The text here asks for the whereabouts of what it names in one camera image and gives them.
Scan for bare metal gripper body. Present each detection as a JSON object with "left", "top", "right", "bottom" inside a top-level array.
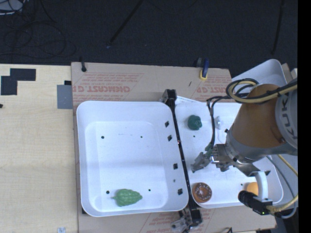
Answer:
[{"left": 209, "top": 143, "right": 245, "bottom": 173}]

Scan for white plastic tray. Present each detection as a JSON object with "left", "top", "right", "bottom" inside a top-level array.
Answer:
[
  {"left": 76, "top": 100, "right": 190, "bottom": 217},
  {"left": 174, "top": 96, "right": 284, "bottom": 209}
]

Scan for brown doughnut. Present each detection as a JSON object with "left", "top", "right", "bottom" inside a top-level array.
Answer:
[{"left": 191, "top": 182, "right": 213, "bottom": 203}]

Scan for thin black rod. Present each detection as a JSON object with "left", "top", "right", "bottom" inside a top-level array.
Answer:
[{"left": 169, "top": 98, "right": 198, "bottom": 212}]

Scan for dark green broccoli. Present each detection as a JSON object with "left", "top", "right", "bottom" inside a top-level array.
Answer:
[{"left": 187, "top": 115, "right": 203, "bottom": 131}]

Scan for orange ball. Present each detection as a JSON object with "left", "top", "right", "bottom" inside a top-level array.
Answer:
[{"left": 245, "top": 182, "right": 259, "bottom": 196}]

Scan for light green grapes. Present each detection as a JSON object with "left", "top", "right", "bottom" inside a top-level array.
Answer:
[{"left": 111, "top": 188, "right": 143, "bottom": 207}]

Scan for brown cardboard board red print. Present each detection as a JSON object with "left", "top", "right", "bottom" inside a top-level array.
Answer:
[{"left": 70, "top": 62, "right": 277, "bottom": 233}]

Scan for black block with thin wires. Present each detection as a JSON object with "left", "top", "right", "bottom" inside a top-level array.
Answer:
[
  {"left": 162, "top": 88, "right": 177, "bottom": 104},
  {"left": 189, "top": 209, "right": 204, "bottom": 227}
]

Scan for black cylinder on white bracket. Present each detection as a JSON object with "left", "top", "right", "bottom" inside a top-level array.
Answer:
[{"left": 237, "top": 170, "right": 274, "bottom": 216}]

